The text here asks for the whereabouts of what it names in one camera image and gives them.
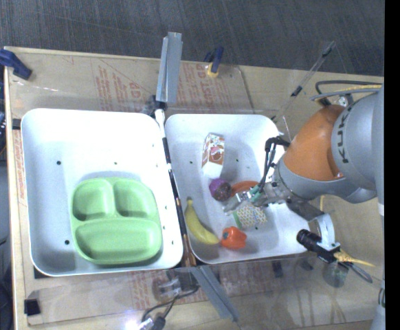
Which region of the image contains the green divided plate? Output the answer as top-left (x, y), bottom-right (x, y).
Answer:
top-left (69, 176), bottom-right (164, 266)

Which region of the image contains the yellow banana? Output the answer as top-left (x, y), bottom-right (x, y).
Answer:
top-left (184, 197), bottom-right (221, 245)

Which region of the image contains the brown cardboard board red print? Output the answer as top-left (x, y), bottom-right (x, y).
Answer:
top-left (3, 45), bottom-right (385, 330)

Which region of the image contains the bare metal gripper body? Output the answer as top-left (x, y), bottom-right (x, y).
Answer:
top-left (249, 181), bottom-right (293, 208)

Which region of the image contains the white and orange carton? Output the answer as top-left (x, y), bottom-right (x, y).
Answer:
top-left (201, 132), bottom-right (226, 179)

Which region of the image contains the black cylinder on white bracket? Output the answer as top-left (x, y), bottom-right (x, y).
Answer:
top-left (296, 211), bottom-right (342, 264)

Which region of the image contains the orange bell pepper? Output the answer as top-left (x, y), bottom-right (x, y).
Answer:
top-left (219, 225), bottom-right (248, 251)

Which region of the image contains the white plastic tray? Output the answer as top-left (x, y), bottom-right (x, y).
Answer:
top-left (20, 107), bottom-right (185, 278)
top-left (164, 113), bottom-right (311, 265)

